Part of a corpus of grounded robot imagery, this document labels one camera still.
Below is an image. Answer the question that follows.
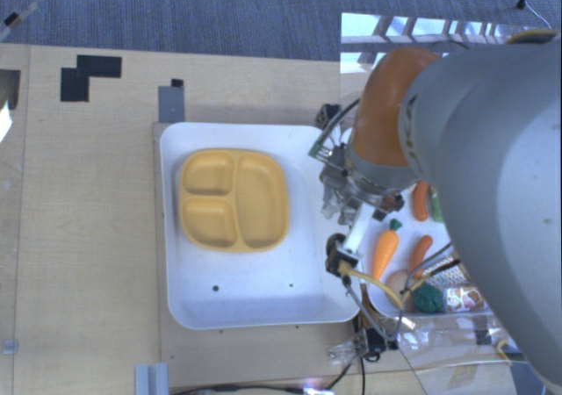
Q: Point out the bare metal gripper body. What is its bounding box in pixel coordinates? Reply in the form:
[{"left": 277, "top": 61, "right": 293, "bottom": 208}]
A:
[{"left": 319, "top": 145, "right": 405, "bottom": 213}]

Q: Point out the orange carrot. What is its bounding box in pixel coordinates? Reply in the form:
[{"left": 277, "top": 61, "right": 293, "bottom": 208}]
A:
[{"left": 371, "top": 218, "right": 405, "bottom": 283}]

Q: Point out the white plastic tray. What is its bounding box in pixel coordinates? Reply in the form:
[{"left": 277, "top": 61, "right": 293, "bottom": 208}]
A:
[
  {"left": 159, "top": 122, "right": 364, "bottom": 332},
  {"left": 360, "top": 180, "right": 495, "bottom": 320}
]

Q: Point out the orange sausage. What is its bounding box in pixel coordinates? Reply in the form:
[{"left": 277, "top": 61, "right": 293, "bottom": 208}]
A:
[
  {"left": 407, "top": 234, "right": 435, "bottom": 279},
  {"left": 412, "top": 180, "right": 431, "bottom": 223}
]

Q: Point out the tan round biscuit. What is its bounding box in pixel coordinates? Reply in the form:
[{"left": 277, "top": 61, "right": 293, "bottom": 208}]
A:
[{"left": 385, "top": 269, "right": 413, "bottom": 295}]

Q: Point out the green stick-shaped toy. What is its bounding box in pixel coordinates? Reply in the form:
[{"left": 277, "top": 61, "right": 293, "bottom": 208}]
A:
[{"left": 429, "top": 188, "right": 445, "bottom": 224}]

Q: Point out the yellow divided plate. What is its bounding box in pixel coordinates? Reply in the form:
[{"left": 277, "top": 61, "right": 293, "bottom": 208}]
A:
[{"left": 177, "top": 147, "right": 291, "bottom": 254}]

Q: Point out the patterned packet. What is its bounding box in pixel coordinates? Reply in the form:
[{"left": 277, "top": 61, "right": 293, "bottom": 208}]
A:
[{"left": 421, "top": 255, "right": 468, "bottom": 288}]

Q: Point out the green broccoli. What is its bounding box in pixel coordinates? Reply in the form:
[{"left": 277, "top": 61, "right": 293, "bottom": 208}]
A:
[{"left": 411, "top": 282, "right": 446, "bottom": 315}]

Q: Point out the small can with printed label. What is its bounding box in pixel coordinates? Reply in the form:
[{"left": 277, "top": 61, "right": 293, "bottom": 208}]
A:
[{"left": 442, "top": 284, "right": 487, "bottom": 313}]

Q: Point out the black block with thin wires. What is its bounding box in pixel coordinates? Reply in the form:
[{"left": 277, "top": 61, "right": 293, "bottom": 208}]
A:
[
  {"left": 360, "top": 326, "right": 400, "bottom": 363},
  {"left": 319, "top": 103, "right": 342, "bottom": 129}
]

